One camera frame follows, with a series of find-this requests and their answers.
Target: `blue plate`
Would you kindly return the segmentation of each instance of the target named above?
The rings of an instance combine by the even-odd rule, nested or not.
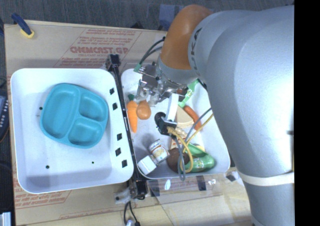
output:
[[[55,141],[90,148],[101,140],[108,117],[108,104],[102,97],[78,85],[61,83],[45,100],[40,127]]]

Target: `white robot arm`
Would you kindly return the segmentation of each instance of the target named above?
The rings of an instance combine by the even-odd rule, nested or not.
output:
[[[214,14],[185,7],[153,67],[153,85],[145,81],[137,97],[150,94],[156,104],[203,81],[252,222],[294,225],[294,6]]]

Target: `white strap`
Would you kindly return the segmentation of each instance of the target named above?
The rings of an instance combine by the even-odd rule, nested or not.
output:
[[[238,171],[241,179],[246,183],[256,186],[276,186],[276,185],[283,185],[283,184],[290,184],[295,182],[295,173],[288,172],[272,177],[254,177],[245,175]]]

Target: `orange carrot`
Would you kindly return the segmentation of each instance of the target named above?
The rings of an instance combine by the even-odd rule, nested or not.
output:
[[[183,109],[187,112],[187,114],[193,119],[194,122],[196,122],[199,117],[198,115],[196,114],[196,112],[188,105],[185,105],[183,107]],[[196,124],[196,126],[194,127],[195,130],[198,130],[200,127],[201,127],[201,122],[199,121],[198,124]]]
[[[129,94],[128,95],[130,101],[127,103],[126,108],[127,108],[127,113],[128,113],[128,119],[129,119],[129,124],[131,127],[131,130],[136,133],[137,127],[138,127],[138,117],[137,117],[137,107],[138,104],[134,101],[134,95]]]
[[[147,120],[151,116],[151,108],[146,100],[140,101],[136,108],[136,115],[141,120]]]

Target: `white tray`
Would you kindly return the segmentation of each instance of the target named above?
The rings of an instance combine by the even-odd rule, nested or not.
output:
[[[58,83],[77,84],[102,96],[109,120],[101,141],[75,148],[46,137],[40,107]],[[116,83],[102,69],[20,69],[11,77],[17,178],[30,193],[125,182],[134,166]]]
[[[141,74],[136,73],[133,69],[128,69],[124,71],[121,75],[121,82],[123,88],[123,94],[125,103],[129,101],[128,94],[135,94],[138,87],[139,79]],[[147,147],[157,139],[160,139],[165,148],[169,149],[170,137],[161,135],[156,128],[155,114],[157,112],[167,113],[168,109],[168,99],[165,99],[161,103],[158,103],[155,107],[151,107],[151,117],[148,120],[138,120],[137,132],[131,132],[132,142],[134,147],[134,153],[136,156],[136,161],[139,162],[142,158],[150,155]],[[198,114],[201,116],[210,106],[208,94],[206,90],[197,84],[195,87],[195,93],[186,103],[190,105]],[[211,115],[209,112],[201,122],[204,123]],[[198,173],[188,173],[186,176],[198,176],[198,175],[208,175],[215,173],[226,172],[230,167],[230,157],[226,147],[226,144],[221,136],[218,129],[215,118],[213,117],[209,123],[200,131],[192,140],[192,143],[197,143],[205,147],[205,150],[210,154],[215,160],[214,168],[206,172]],[[161,178],[175,178],[179,175],[173,172],[167,165],[166,161],[162,162],[159,167],[157,167],[153,172],[148,175],[144,175],[149,179],[161,179]]]

